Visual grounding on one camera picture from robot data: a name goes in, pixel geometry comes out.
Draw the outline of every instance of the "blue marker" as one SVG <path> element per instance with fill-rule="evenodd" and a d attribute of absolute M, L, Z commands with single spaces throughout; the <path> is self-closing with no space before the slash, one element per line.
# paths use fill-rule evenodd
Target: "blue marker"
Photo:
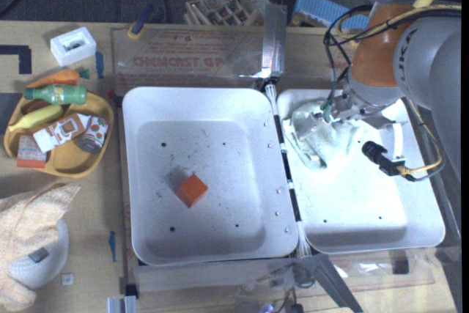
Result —
<path fill-rule="evenodd" d="M 116 233 L 114 231 L 111 231 L 109 233 L 108 244 L 109 244 L 109 247 L 111 247 L 112 262 L 117 262 L 116 261 Z"/>

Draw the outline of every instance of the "green bottle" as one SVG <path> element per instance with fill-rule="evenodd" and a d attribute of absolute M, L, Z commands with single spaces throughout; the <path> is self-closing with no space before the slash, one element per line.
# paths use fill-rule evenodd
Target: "green bottle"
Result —
<path fill-rule="evenodd" d="M 41 89 L 26 88 L 24 97 L 28 100 L 42 99 L 51 105 L 69 105 L 76 103 L 83 105 L 86 102 L 86 86 L 84 85 L 47 85 Z"/>

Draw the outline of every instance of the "wooden bowl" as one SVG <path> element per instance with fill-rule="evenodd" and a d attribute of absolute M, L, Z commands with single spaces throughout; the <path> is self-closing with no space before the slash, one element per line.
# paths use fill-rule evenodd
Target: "wooden bowl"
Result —
<path fill-rule="evenodd" d="M 23 116 L 21 109 L 26 108 L 31 104 L 31 102 L 32 100 L 27 100 L 22 97 L 13 111 L 12 117 L 8 124 L 15 124 Z M 112 107 L 104 98 L 92 92 L 88 92 L 86 95 L 86 103 L 84 105 L 71 104 L 65 108 L 64 114 L 62 116 L 65 117 L 68 114 L 72 114 L 74 112 L 78 112 L 84 115 L 98 116 L 107 120 L 109 128 L 101 151 L 96 154 L 85 152 L 80 149 L 77 146 L 76 141 L 72 139 L 48 152 L 45 168 L 35 170 L 56 176 L 77 178 L 89 174 L 100 162 L 108 146 L 109 139 L 111 138 L 111 132 L 114 124 L 114 112 Z M 41 125 L 36 125 L 30 129 L 17 128 L 12 132 L 10 132 L 7 128 L 7 131 L 4 135 L 4 147 L 8 155 L 11 158 L 16 159 L 21 135 L 32 135 L 37 130 L 44 128 L 47 124 L 51 124 L 52 122 L 53 121 Z"/>

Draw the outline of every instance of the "white box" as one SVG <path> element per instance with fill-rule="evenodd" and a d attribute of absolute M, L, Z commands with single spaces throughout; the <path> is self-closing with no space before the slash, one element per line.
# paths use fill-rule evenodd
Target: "white box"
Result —
<path fill-rule="evenodd" d="M 51 51 L 61 67 L 96 54 L 96 42 L 83 27 L 51 39 Z"/>

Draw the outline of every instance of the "beige cloth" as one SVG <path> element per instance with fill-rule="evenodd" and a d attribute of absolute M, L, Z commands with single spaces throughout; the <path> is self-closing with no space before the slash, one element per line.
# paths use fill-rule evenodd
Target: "beige cloth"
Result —
<path fill-rule="evenodd" d="M 76 183 L 53 185 L 0 200 L 0 304 L 11 312 L 28 308 L 36 293 L 15 280 L 8 265 L 57 241 L 57 221 L 80 190 Z"/>

